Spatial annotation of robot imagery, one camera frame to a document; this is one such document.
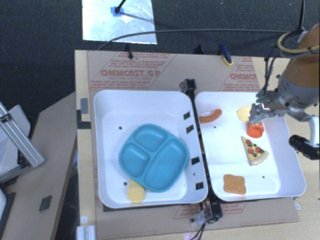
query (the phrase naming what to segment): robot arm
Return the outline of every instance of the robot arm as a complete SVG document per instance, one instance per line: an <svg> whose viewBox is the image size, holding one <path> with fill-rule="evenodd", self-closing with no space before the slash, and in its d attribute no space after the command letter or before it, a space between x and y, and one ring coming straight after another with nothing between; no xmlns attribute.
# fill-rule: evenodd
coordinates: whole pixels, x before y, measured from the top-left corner
<svg viewBox="0 0 320 240"><path fill-rule="evenodd" d="M278 76L278 87L267 90L268 79L273 63L266 72L266 84L257 94L257 103L252 104L249 121L251 124L261 122L265 118L290 115L299 122L309 122L311 138L292 136L289 143L311 159L319 159L319 117L309 115L305 109L319 102L319 33L320 25L315 25L300 37L298 49L283 46L289 32L281 36L277 47L280 55L291 58L287 68Z"/></svg>

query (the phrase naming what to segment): toy pizza slice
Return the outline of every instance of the toy pizza slice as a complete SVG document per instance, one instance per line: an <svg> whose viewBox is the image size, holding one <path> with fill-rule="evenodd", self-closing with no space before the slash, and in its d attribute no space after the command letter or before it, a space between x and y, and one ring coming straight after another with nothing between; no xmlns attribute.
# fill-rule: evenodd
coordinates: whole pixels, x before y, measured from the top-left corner
<svg viewBox="0 0 320 240"><path fill-rule="evenodd" d="M264 151L261 147L252 143L250 139L247 139L243 136L241 139L245 148L246 156L251 166L256 166L266 160L269 152Z"/></svg>

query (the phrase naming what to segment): black floor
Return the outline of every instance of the black floor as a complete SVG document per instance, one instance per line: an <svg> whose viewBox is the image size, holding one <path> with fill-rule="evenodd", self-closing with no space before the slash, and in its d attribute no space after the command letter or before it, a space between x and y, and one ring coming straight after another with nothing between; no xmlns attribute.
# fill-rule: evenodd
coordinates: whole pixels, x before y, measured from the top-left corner
<svg viewBox="0 0 320 240"><path fill-rule="evenodd" d="M298 27L302 2L151 1L156 30L281 31ZM319 15L320 0L306 0L303 26L310 29L320 21ZM216 54L223 43L232 55L264 56L279 36L231 31L162 33L157 35L157 45L133 44L131 48L137 52L191 54L201 44L205 53ZM37 115L75 90L74 50L96 50L101 44L82 40L82 0L0 0L0 101L7 109L20 104L29 117ZM112 43L104 49L124 48L124 43Z"/></svg>

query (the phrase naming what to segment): blue clamp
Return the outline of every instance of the blue clamp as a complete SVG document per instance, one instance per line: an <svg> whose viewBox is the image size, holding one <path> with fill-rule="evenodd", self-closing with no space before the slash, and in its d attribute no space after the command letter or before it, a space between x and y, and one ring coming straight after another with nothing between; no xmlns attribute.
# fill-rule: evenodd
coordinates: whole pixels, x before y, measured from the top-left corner
<svg viewBox="0 0 320 240"><path fill-rule="evenodd" d="M233 60L231 59L231 55L227 49L227 47L225 47L223 44L219 44L219 52L218 54L222 53L223 54L223 58L222 60L224 61L224 63L227 66L232 66L234 64Z"/></svg>
<svg viewBox="0 0 320 240"><path fill-rule="evenodd" d="M121 14L125 13L124 9L121 7L120 12L116 13L116 8L117 8L117 6L110 7L110 11L111 11L112 15L115 17L121 17Z"/></svg>

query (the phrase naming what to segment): blue plate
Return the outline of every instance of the blue plate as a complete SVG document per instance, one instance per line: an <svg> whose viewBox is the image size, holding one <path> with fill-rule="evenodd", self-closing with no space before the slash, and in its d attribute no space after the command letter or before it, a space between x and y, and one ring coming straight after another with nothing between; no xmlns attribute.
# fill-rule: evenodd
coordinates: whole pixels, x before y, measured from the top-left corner
<svg viewBox="0 0 320 240"><path fill-rule="evenodd" d="M179 178L188 160L186 145L154 124L138 127L124 143L119 155L122 170L155 192L168 190Z"/></svg>

